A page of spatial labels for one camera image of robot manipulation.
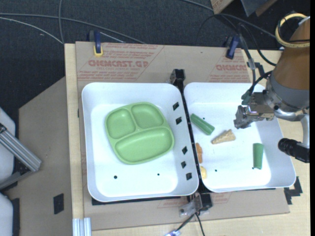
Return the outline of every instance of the brown cylinder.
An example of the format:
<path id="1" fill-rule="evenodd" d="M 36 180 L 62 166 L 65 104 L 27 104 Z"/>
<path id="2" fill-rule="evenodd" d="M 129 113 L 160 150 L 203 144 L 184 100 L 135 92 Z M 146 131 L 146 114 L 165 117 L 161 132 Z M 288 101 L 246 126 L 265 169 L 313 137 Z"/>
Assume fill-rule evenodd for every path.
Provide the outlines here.
<path id="1" fill-rule="evenodd" d="M 290 40 L 310 39 L 310 18 L 304 21 Z M 273 71 L 276 81 L 287 88 L 310 90 L 310 47 L 285 47 Z"/>

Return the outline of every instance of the green divided plate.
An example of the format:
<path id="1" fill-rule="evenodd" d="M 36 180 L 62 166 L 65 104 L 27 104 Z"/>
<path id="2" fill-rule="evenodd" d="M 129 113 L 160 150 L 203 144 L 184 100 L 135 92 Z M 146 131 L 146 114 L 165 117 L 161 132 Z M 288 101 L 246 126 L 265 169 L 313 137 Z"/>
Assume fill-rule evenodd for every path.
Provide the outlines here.
<path id="1" fill-rule="evenodd" d="M 126 164 L 151 161 L 174 146 L 174 136 L 164 115 L 149 102 L 111 111 L 105 119 L 105 130 L 115 154 Z"/>

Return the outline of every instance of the wooden table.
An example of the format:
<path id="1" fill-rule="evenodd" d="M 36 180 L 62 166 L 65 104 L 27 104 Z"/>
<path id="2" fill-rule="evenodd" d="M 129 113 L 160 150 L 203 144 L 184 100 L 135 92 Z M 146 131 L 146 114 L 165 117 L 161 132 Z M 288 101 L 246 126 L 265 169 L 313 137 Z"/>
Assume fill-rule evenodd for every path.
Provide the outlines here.
<path id="1" fill-rule="evenodd" d="M 277 62 L 280 51 L 263 51 L 273 62 Z M 265 71 L 272 69 L 262 60 L 256 51 L 251 51 L 256 62 L 260 62 Z M 80 154 L 80 133 L 78 118 L 78 91 L 76 77 L 75 44 L 65 44 L 66 91 L 69 129 L 69 153 L 71 171 L 72 217 L 84 218 L 83 187 Z M 279 120 L 283 136 L 298 141 L 302 140 L 302 127 L 299 122 Z M 239 235 L 310 235 L 310 166 L 293 159 L 296 175 L 299 176 L 303 194 L 292 199 L 289 214 L 268 215 L 246 218 L 203 221 L 202 226 L 207 236 Z M 93 236 L 163 236 L 176 229 L 179 224 L 166 224 L 135 228 L 123 228 L 93 231 Z M 181 229 L 183 236 L 202 235 L 199 224 L 190 222 Z"/>

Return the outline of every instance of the robotic arm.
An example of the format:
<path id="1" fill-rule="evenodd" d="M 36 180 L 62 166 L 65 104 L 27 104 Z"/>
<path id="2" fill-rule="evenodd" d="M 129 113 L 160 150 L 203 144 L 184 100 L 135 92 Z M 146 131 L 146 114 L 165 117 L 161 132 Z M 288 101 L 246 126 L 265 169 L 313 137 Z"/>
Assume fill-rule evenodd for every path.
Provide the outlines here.
<path id="1" fill-rule="evenodd" d="M 280 37 L 280 27 L 288 19 L 302 18 L 298 29 L 289 41 Z M 253 92 L 253 86 L 242 96 L 234 126 L 247 128 L 253 121 L 272 120 L 274 117 L 300 121 L 303 142 L 283 138 L 278 147 L 288 155 L 303 162 L 310 162 L 310 18 L 294 13 L 284 17 L 276 29 L 277 40 L 285 49 L 276 68 L 264 77 L 266 89 Z"/>

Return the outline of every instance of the black fabric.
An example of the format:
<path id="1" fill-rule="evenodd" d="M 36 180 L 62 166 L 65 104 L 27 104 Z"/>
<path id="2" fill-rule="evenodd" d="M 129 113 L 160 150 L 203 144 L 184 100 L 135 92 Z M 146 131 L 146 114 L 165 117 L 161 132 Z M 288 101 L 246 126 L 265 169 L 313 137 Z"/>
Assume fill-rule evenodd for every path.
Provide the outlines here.
<path id="1" fill-rule="evenodd" d="M 211 6 L 210 0 L 192 0 Z M 59 0 L 0 0 L 0 13 L 58 15 Z M 247 17 L 240 0 L 223 13 L 274 33 L 278 20 L 291 11 L 310 14 L 310 0 L 278 0 L 260 17 Z M 148 44 L 221 46 L 233 29 L 220 17 L 202 22 L 212 12 L 179 0 L 63 0 L 62 16 L 100 25 Z M 44 29 L 60 39 L 58 20 L 2 16 Z M 93 27 L 62 22 L 66 43 L 85 41 Z M 271 37 L 250 28 L 261 49 L 277 49 Z M 102 32 L 127 43 L 134 41 Z M 104 35 L 102 41 L 116 42 Z M 255 48 L 248 39 L 249 48 Z M 64 76 L 63 45 L 36 29 L 0 19 L 0 107 L 9 115 Z"/>

